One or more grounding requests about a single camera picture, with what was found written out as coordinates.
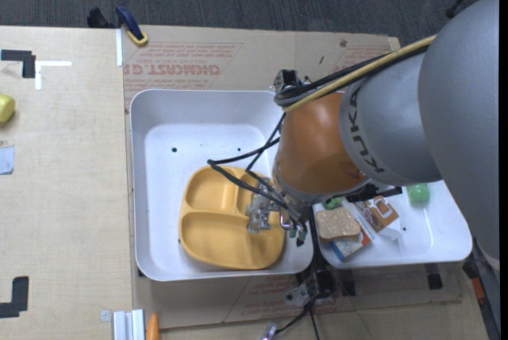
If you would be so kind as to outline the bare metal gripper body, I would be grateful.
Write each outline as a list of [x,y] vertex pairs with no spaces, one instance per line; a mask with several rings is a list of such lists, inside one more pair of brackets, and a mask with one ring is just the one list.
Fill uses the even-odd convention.
[[256,180],[255,192],[251,195],[250,219],[268,220],[272,214],[278,213],[283,220],[293,220],[289,210],[285,207],[282,196],[273,188],[267,177]]

